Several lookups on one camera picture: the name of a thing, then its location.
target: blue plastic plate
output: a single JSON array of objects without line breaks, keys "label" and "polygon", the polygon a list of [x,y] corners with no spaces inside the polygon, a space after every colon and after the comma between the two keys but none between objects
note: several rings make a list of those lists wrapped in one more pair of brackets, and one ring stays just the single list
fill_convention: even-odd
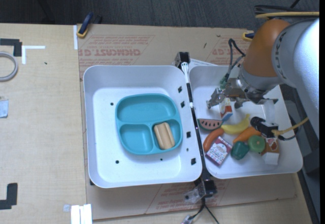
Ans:
[{"label": "blue plastic plate", "polygon": [[[163,94],[138,94],[122,98],[116,105],[117,132],[123,147],[133,154],[147,155],[168,152],[182,141],[180,115],[174,101]],[[160,149],[154,126],[167,122],[175,146]]]}]

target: toy carrot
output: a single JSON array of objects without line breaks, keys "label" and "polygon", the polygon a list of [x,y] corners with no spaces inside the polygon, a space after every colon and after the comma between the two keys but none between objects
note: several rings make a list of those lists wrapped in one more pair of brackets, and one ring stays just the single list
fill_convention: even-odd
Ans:
[{"label": "toy carrot", "polygon": [[234,140],[235,144],[237,141],[246,142],[251,136],[261,136],[261,132],[256,130],[254,127],[249,126],[243,132],[241,132]]},{"label": "toy carrot", "polygon": [[211,148],[211,145],[212,145],[213,141],[215,139],[217,139],[218,137],[222,136],[223,133],[224,133],[224,130],[222,128],[218,128],[218,129],[215,129],[212,132],[210,132],[210,134],[208,134],[208,136],[204,140],[203,150],[205,152],[209,151],[209,149]]}]

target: toy bread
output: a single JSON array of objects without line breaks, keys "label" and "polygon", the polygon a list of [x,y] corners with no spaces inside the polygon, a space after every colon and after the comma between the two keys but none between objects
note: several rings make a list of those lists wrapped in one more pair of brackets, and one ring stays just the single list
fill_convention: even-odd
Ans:
[{"label": "toy bread", "polygon": [[157,124],[153,129],[156,134],[160,149],[166,150],[172,148],[175,145],[173,133],[168,123],[164,122]]}]

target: toy banana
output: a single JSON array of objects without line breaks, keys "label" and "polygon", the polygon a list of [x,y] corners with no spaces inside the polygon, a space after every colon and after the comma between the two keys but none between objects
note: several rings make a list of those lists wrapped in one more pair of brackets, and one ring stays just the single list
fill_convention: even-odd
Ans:
[{"label": "toy banana", "polygon": [[249,127],[249,114],[246,114],[245,118],[240,121],[238,124],[223,124],[221,128],[226,134],[235,135],[243,132],[246,128]]}]

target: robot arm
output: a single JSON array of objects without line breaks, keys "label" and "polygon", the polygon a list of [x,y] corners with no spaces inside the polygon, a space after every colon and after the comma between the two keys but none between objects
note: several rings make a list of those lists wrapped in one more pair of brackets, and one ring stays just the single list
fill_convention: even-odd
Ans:
[{"label": "robot arm", "polygon": [[229,78],[221,92],[215,90],[207,106],[225,97],[236,101],[235,108],[245,101],[263,104],[264,95],[283,83],[297,89],[319,138],[319,18],[293,24],[280,19],[265,22],[247,50],[238,78]]}]

